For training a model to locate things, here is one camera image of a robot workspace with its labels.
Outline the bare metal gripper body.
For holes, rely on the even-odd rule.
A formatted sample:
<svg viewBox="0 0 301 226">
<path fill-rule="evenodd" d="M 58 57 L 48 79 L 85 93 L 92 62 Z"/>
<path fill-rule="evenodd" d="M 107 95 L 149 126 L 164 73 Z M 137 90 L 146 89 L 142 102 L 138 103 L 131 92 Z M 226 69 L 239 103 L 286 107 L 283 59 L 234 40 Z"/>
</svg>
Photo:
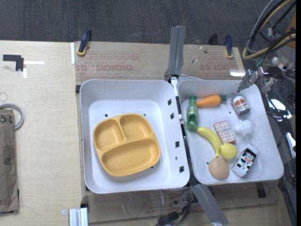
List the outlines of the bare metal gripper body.
<svg viewBox="0 0 301 226">
<path fill-rule="evenodd" d="M 263 64 L 257 70 L 260 77 L 284 77 L 291 81 L 296 80 L 296 49 L 280 48 L 262 55 Z"/>
</svg>

